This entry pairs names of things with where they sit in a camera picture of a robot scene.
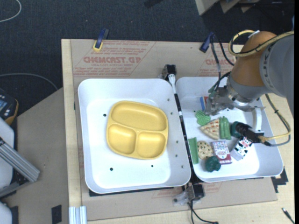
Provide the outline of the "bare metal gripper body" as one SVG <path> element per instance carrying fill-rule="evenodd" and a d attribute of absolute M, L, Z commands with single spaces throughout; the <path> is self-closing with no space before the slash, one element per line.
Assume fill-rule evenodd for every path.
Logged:
<path fill-rule="evenodd" d="M 264 106 L 251 106 L 252 100 L 239 96 L 234 89 L 230 90 L 228 87 L 218 87 L 218 89 L 212 87 L 208 92 L 207 100 L 212 103 L 212 107 L 218 106 L 221 110 L 236 108 L 243 112 L 252 112 L 255 109 L 265 109 Z"/>

